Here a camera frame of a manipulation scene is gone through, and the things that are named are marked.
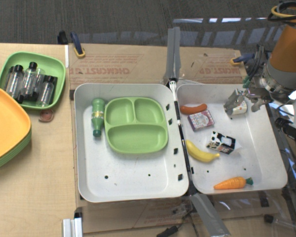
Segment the green tray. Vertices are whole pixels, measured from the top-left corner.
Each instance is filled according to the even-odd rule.
[[[30,62],[32,61],[36,62],[38,65],[37,67],[43,69],[46,75],[57,77],[56,87],[54,88],[53,102],[50,105],[41,107],[41,106],[36,106],[36,102],[24,100],[24,102],[20,105],[28,109],[36,109],[36,110],[50,109],[58,102],[65,84],[65,78],[66,78],[66,68],[64,64],[58,59],[55,59],[53,57],[43,55],[43,54],[33,53],[33,52],[21,51],[21,52],[13,53],[7,58],[5,64],[3,65],[3,68],[1,69],[0,88],[1,89],[3,88],[5,78],[9,68],[15,65],[22,65],[24,70],[26,70]]]
[[[107,141],[118,153],[153,153],[163,149],[168,142],[163,109],[151,98],[111,100],[105,107],[104,124]]]

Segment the carrot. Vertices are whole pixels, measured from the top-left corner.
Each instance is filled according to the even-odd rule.
[[[200,113],[202,111],[205,111],[206,109],[207,109],[206,104],[201,104],[201,105],[195,106],[195,107],[189,107],[189,106],[185,106],[185,105],[180,106],[180,112],[183,114],[186,114],[186,115]]]
[[[227,190],[227,189],[240,189],[245,187],[246,184],[253,184],[252,178],[244,179],[241,176],[233,177],[222,181],[214,186],[215,190]]]

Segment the blue clamp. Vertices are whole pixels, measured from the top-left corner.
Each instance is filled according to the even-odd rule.
[[[80,44],[80,40],[75,32],[70,32],[70,37],[74,42],[74,52],[78,56],[78,58],[82,58],[85,56],[85,51]]]
[[[240,65],[241,62],[244,62],[246,64],[249,60],[254,59],[254,57],[255,57],[254,53],[246,53],[237,58],[231,59],[230,63],[233,66]]]

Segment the clamp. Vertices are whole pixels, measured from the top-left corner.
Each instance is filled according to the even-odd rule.
[[[78,35],[75,32],[70,32],[70,37],[74,43],[74,52],[78,58],[83,58],[85,56],[84,48],[80,44],[80,40]],[[60,31],[59,35],[57,36],[58,44],[61,45],[68,45],[68,39],[66,37],[65,31]]]
[[[230,60],[230,63],[233,66],[238,66],[241,64],[241,62],[244,62],[244,64],[246,64],[249,60],[254,59],[254,57],[255,57],[254,53],[246,53],[244,55],[241,55],[240,57],[232,58]]]

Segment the green bottle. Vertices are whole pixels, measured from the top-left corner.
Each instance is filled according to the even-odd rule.
[[[105,102],[101,98],[95,98],[92,101],[92,124],[93,124],[93,136],[100,137],[101,129],[104,125],[104,105]]]

